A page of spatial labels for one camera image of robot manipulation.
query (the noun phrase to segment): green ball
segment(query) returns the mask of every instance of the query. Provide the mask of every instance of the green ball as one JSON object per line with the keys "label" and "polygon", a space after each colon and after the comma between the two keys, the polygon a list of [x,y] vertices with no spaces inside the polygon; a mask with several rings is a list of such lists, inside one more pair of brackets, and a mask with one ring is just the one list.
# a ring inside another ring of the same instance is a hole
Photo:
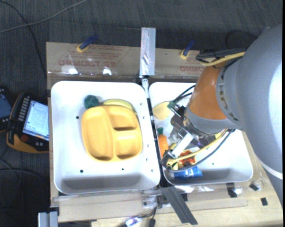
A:
{"label": "green ball", "polygon": [[93,95],[89,95],[85,98],[84,105],[86,109],[96,107],[98,106],[98,99]]}

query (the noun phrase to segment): metal bracket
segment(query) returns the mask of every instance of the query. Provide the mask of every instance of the metal bracket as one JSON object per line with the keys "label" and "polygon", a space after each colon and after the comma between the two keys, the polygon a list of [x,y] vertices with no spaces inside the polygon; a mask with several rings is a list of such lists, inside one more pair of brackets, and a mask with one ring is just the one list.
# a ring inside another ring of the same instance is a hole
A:
{"label": "metal bracket", "polygon": [[38,213],[38,227],[58,227],[58,212]]}
{"label": "metal bracket", "polygon": [[236,188],[234,183],[227,183],[227,191],[231,198],[237,198]]}

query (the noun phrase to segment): wire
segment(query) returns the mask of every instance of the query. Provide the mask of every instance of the wire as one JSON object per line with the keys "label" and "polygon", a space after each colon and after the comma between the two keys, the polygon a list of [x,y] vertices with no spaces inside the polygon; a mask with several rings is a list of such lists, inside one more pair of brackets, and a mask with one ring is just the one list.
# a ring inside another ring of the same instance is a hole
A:
{"label": "wire", "polygon": [[187,91],[189,91],[189,90],[191,90],[192,88],[194,88],[194,87],[195,87],[195,85],[190,86],[188,89],[186,89],[185,91],[183,91],[180,95],[178,95],[178,96],[173,100],[173,102],[176,103],[176,102],[180,101],[180,99],[182,99],[182,98],[188,96],[188,95],[184,96],[184,94],[185,94]]}
{"label": "wire", "polygon": [[231,59],[235,59],[235,58],[242,57],[244,54],[245,54],[245,52],[240,52],[240,53],[236,53],[236,54],[233,54],[233,55],[225,56],[225,57],[223,57],[223,58],[214,60],[214,61],[212,61],[212,62],[202,62],[202,61],[200,61],[200,63],[201,63],[203,66],[214,66],[214,65],[217,65],[217,64],[219,64],[219,63],[221,63],[221,62],[224,62],[224,61],[229,61],[229,60],[231,60]]}
{"label": "wire", "polygon": [[148,217],[151,217],[151,216],[155,216],[156,209],[157,209],[157,206],[154,209],[152,209],[152,211],[150,213],[145,214],[145,215],[139,215],[137,217],[138,218],[148,218]]}
{"label": "wire", "polygon": [[40,175],[38,175],[36,173],[33,173],[33,172],[30,172],[30,171],[11,168],[11,169],[0,169],[0,172],[19,172],[19,173],[25,173],[25,174],[28,174],[28,175],[32,175],[35,178],[39,179],[41,182],[43,182],[46,187],[48,187],[48,183],[47,183],[47,181],[45,179],[43,179]]}
{"label": "wire", "polygon": [[209,143],[205,147],[202,147],[201,149],[199,149],[199,150],[197,150],[197,151],[195,151],[195,152],[193,152],[191,154],[188,154],[186,156],[175,158],[174,161],[180,161],[180,160],[183,160],[183,159],[187,159],[187,158],[196,156],[200,152],[210,148],[212,145],[215,145],[225,135],[226,132],[227,132],[227,130],[224,130],[215,140],[213,140],[211,143]]}
{"label": "wire", "polygon": [[12,211],[12,210],[14,210],[13,208],[2,208],[2,209],[0,209],[0,214],[1,213],[5,213],[5,212],[8,212],[8,211]]}
{"label": "wire", "polygon": [[208,154],[206,157],[204,157],[203,159],[199,160],[198,162],[195,162],[193,164],[193,166],[196,166],[196,165],[202,163],[203,161],[207,160],[211,155],[213,155],[223,145],[223,143],[227,140],[227,138],[230,136],[230,134],[233,133],[234,131],[235,130],[229,130],[226,137],[223,138],[223,140],[219,143],[219,145],[216,147],[216,149],[214,151],[212,151],[210,154]]}
{"label": "wire", "polygon": [[203,59],[209,59],[209,58],[221,58],[228,55],[237,54],[240,52],[245,52],[246,48],[235,48],[235,49],[224,49],[224,50],[203,50],[201,51],[197,56],[196,59],[198,61],[203,61]]}
{"label": "wire", "polygon": [[157,210],[157,206],[155,207],[155,209],[154,209],[154,213],[153,213],[153,216],[152,216],[152,218],[154,218],[155,217],[155,214],[156,214],[156,210]]}
{"label": "wire", "polygon": [[45,77],[47,77],[47,73],[46,73],[45,67],[44,67],[44,65],[43,65],[42,56],[41,56],[41,53],[40,53],[40,51],[39,51],[39,49],[38,49],[38,46],[37,46],[36,37],[35,37],[35,35],[34,35],[32,29],[31,29],[31,27],[28,26],[28,22],[25,20],[24,16],[22,16],[22,14],[17,10],[16,7],[14,7],[13,5],[11,5],[11,4],[9,4],[9,3],[5,2],[5,1],[2,1],[2,0],[0,0],[0,3],[6,4],[6,5],[10,6],[11,8],[13,8],[13,9],[18,13],[18,15],[21,17],[21,19],[25,22],[25,25],[24,25],[24,26],[27,26],[27,27],[28,27],[28,29],[29,29],[29,31],[30,31],[30,33],[31,33],[31,35],[32,35],[32,38],[33,38],[33,40],[34,40],[34,45],[35,45],[35,49],[36,49],[36,52],[37,52],[37,56],[38,56],[38,59],[39,59],[41,68],[42,68],[42,70],[43,70],[43,73],[44,73]]}
{"label": "wire", "polygon": [[48,21],[48,20],[50,20],[50,19],[52,19],[52,18],[54,18],[54,17],[60,15],[60,14],[63,13],[64,11],[69,10],[69,9],[71,9],[71,8],[73,8],[73,7],[76,7],[76,6],[82,4],[82,3],[86,2],[86,1],[88,1],[88,0],[83,0],[83,1],[80,1],[80,2],[78,2],[78,3],[75,3],[75,4],[73,4],[73,5],[69,6],[69,7],[66,7],[65,9],[61,10],[60,12],[58,12],[58,13],[56,13],[56,14],[54,14],[54,15],[48,17],[48,18],[45,18],[45,19],[43,19],[43,20],[40,20],[40,21],[37,21],[37,22],[33,22],[33,23],[28,23],[28,24],[25,24],[25,25],[19,25],[19,26],[16,26],[16,27],[12,27],[12,28],[9,28],[9,29],[5,29],[5,30],[1,30],[1,31],[0,31],[0,34],[1,34],[1,33],[4,33],[4,32],[7,32],[7,31],[11,31],[11,30],[17,29],[17,28],[22,28],[22,27],[26,27],[26,26],[30,26],[30,25],[37,25],[37,24],[43,23],[43,22],[45,22],[45,21]]}
{"label": "wire", "polygon": [[[5,155],[5,153],[6,153],[6,151],[7,151],[8,148],[9,148],[9,147],[6,146],[5,149],[3,150],[3,152],[1,153],[1,155],[0,155],[0,162],[3,163],[5,166],[7,166],[9,169],[12,169],[10,165],[8,165],[5,161],[2,160],[2,157]],[[16,176],[16,178],[18,179],[18,188],[17,188],[17,191],[16,191],[16,193],[15,193],[14,198],[11,200],[11,202],[10,202],[9,204],[6,204],[6,207],[10,207],[10,206],[12,205],[12,203],[13,203],[14,200],[16,199],[16,197],[17,197],[17,195],[18,195],[18,192],[19,192],[19,190],[20,190],[20,186],[21,186],[21,176],[18,176],[16,173],[15,173],[15,176]]]}

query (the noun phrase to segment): blue clamp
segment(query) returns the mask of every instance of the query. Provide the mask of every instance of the blue clamp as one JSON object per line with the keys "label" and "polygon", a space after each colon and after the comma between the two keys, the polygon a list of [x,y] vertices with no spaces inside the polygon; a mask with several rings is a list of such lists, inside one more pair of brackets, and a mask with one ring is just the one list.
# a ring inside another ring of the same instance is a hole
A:
{"label": "blue clamp", "polygon": [[189,42],[189,44],[187,45],[187,47],[185,49],[182,50],[181,54],[180,54],[180,57],[182,59],[186,59],[189,55],[189,51],[191,50],[191,48],[193,47],[193,44],[194,44],[194,40],[191,40]]}
{"label": "blue clamp", "polygon": [[93,35],[91,37],[89,37],[88,39],[86,39],[83,43],[79,44],[76,48],[77,51],[80,53],[83,53],[90,44],[92,44],[93,42],[98,40],[98,36],[97,35]]}

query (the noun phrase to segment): black cable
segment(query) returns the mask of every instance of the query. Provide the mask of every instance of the black cable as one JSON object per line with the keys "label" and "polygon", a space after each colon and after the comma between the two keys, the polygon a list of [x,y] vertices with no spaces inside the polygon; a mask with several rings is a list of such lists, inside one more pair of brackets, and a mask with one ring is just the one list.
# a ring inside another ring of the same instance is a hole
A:
{"label": "black cable", "polygon": [[2,208],[2,209],[0,209],[0,214],[1,213],[7,213],[9,211],[14,211],[14,209],[13,208]]}
{"label": "black cable", "polygon": [[192,93],[187,93],[187,94],[184,94],[183,96],[180,96],[179,99],[175,103],[179,102],[181,99],[183,99],[187,96],[190,96],[190,95],[192,95]]}
{"label": "black cable", "polygon": [[[20,169],[23,170],[23,152],[20,152]],[[25,219],[25,195],[24,195],[24,191],[20,192],[20,199],[21,199],[21,223],[24,223],[24,219]]]}
{"label": "black cable", "polygon": [[137,217],[138,218],[148,218],[148,217],[154,216],[156,213],[156,209],[157,209],[157,206],[154,209],[152,209],[152,211],[150,213],[145,214],[145,215],[139,215]]}
{"label": "black cable", "polygon": [[[0,162],[1,163],[3,163],[4,161],[2,160],[2,158],[3,158],[3,156],[5,155],[5,153],[6,153],[6,151],[8,150],[8,145],[4,148],[4,150],[3,150],[3,152],[1,153],[1,155],[0,155]],[[10,207],[11,205],[12,205],[12,203],[14,202],[14,200],[16,199],[16,197],[17,197],[17,195],[18,195],[18,192],[19,192],[19,190],[20,190],[20,186],[21,186],[21,176],[19,176],[19,178],[18,178],[18,188],[17,188],[17,191],[16,191],[16,193],[15,193],[15,196],[14,196],[14,198],[12,198],[12,200],[11,200],[11,202],[9,203],[9,204],[6,204],[5,205],[5,207]]]}
{"label": "black cable", "polygon": [[21,170],[21,169],[15,169],[15,168],[11,168],[11,169],[0,169],[0,172],[19,172],[19,173],[25,173],[31,176],[34,176],[35,178],[39,179],[43,184],[45,184],[45,186],[48,188],[48,182],[41,177],[39,174],[37,173],[33,173],[27,170]]}
{"label": "black cable", "polygon": [[156,206],[155,209],[154,209],[154,213],[153,213],[152,218],[154,218],[154,216],[155,216],[155,214],[156,214],[156,210],[157,210],[157,206]]}
{"label": "black cable", "polygon": [[221,58],[228,55],[233,55],[241,52],[245,52],[246,48],[235,48],[235,49],[226,49],[226,50],[218,50],[218,51],[201,51],[197,56],[196,60],[208,63],[208,61],[205,61],[204,59],[209,58]]}
{"label": "black cable", "polygon": [[195,87],[195,85],[190,86],[188,89],[186,89],[185,91],[183,91],[180,95],[178,95],[178,96],[173,100],[173,102],[176,103],[176,102],[178,102],[180,99],[184,98],[183,95],[184,95],[187,91],[191,90],[191,89],[194,88],[194,87]]}
{"label": "black cable", "polygon": [[204,157],[203,159],[201,159],[199,162],[197,162],[194,166],[197,166],[198,164],[204,162],[205,160],[207,160],[211,155],[213,155],[222,145],[223,143],[227,140],[227,138],[231,135],[231,133],[233,133],[235,130],[229,130],[228,134],[226,135],[226,137],[223,138],[223,140],[220,142],[220,144],[216,147],[216,149],[214,151],[212,151],[209,155],[207,155],[206,157]]}
{"label": "black cable", "polygon": [[22,18],[22,20],[25,22],[25,24],[27,25],[26,27],[29,29],[29,31],[30,31],[30,33],[31,33],[31,35],[32,35],[32,38],[33,38],[33,40],[34,40],[35,49],[36,49],[36,52],[37,52],[37,56],[38,56],[38,58],[39,58],[39,62],[40,62],[41,68],[42,68],[42,70],[43,70],[43,73],[44,73],[44,75],[45,75],[45,78],[47,78],[47,73],[46,73],[45,67],[44,67],[44,65],[43,65],[43,60],[42,60],[40,51],[39,51],[38,46],[37,46],[36,37],[35,37],[35,35],[34,35],[32,29],[31,29],[31,27],[28,25],[28,22],[25,20],[25,18],[24,18],[24,17],[22,16],[22,14],[17,10],[16,7],[14,7],[13,5],[9,4],[8,2],[2,1],[2,0],[0,0],[0,3],[6,4],[6,5],[10,6],[12,9],[14,9],[14,10],[18,13],[18,15]]}

